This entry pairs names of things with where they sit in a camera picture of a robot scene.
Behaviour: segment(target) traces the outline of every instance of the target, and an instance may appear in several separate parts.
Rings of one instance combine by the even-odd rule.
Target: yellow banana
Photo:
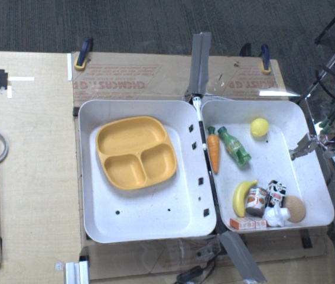
[[[243,181],[238,184],[233,194],[233,209],[237,216],[245,216],[245,198],[251,187],[257,184],[257,180],[254,181]]]

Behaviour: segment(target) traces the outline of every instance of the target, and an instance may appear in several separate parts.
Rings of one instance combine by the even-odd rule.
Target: wooden table
[[[77,262],[82,249],[67,54],[0,52],[0,69],[9,77],[35,78],[13,82],[12,99],[0,94],[0,132],[9,142],[0,164],[0,283],[63,283],[56,263]],[[260,268],[269,283],[335,283],[335,251],[327,237],[326,245],[325,256],[262,263]],[[175,277],[98,282],[172,283]],[[207,281],[219,282],[243,283],[233,266],[217,269]]]

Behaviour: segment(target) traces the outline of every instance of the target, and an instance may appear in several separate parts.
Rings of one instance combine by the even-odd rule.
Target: brown round object
[[[296,196],[285,196],[283,207],[288,208],[290,211],[291,217],[288,221],[296,223],[304,219],[306,214],[305,205]]]

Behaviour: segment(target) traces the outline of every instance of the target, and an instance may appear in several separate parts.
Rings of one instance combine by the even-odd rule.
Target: orange carrot
[[[210,164],[214,173],[219,170],[220,157],[220,139],[214,134],[216,129],[213,126],[208,127],[209,136],[207,137],[207,146],[209,151]]]

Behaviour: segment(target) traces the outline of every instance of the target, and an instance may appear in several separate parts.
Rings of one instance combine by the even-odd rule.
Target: green bottle
[[[250,161],[250,154],[246,152],[245,148],[236,137],[227,132],[224,126],[220,127],[217,132],[219,133],[220,139],[224,142],[226,149],[239,166],[243,166]]]

